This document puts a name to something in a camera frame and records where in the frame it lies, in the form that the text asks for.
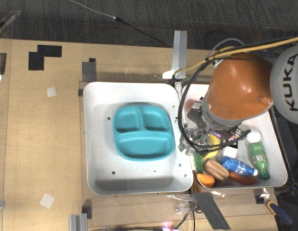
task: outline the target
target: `dark floor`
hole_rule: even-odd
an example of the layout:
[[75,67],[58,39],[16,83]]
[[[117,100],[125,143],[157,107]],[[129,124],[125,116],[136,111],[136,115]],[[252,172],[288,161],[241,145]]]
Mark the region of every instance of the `dark floor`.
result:
[[[172,47],[174,31],[186,30],[188,48],[211,49],[228,37],[249,43],[298,33],[298,0],[74,1],[118,16],[158,40],[67,0],[0,0],[0,21],[21,11],[0,38]],[[293,137],[298,141],[298,132]],[[279,191],[280,206],[294,220],[288,230],[296,231],[298,191],[291,186]]]

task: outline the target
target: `wooden table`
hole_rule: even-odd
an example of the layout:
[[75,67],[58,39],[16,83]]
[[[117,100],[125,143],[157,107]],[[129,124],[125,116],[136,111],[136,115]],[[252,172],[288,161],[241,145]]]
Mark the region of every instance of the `wooden table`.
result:
[[[45,57],[44,71],[29,71],[28,53],[36,52],[38,44],[62,46],[62,57]],[[0,201],[6,203],[0,231],[66,231],[69,215],[79,215],[85,200],[92,200],[95,213],[89,230],[132,220],[154,226],[182,219],[162,194],[101,197],[88,190],[78,97],[82,62],[89,58],[96,59],[98,80],[159,81],[171,68],[172,49],[0,39],[0,52],[7,53],[0,84]],[[188,50],[187,66],[206,53]],[[203,76],[212,71],[208,68]],[[52,87],[56,96],[48,97]],[[45,193],[55,198],[50,209],[39,204]],[[273,215],[255,203],[253,190],[225,193],[217,204],[232,230],[277,230]],[[148,214],[148,203],[155,204],[155,216],[161,213],[159,220]],[[211,230],[203,214],[196,218],[198,230]],[[189,218],[180,230],[191,227]]]

